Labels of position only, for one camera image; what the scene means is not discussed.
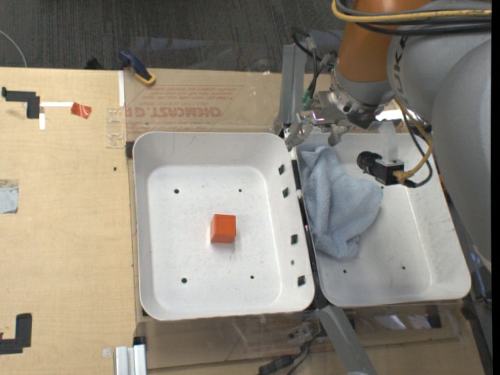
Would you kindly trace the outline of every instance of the blue cloth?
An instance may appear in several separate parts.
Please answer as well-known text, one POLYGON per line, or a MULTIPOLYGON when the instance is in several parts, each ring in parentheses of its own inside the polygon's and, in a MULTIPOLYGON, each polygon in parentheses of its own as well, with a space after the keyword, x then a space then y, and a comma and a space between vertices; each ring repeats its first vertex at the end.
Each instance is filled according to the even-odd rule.
POLYGON ((302 190, 315 248, 337 259, 355 257, 359 235, 380 211, 382 189, 345 174, 327 146, 302 152, 302 158, 306 165, 302 190))

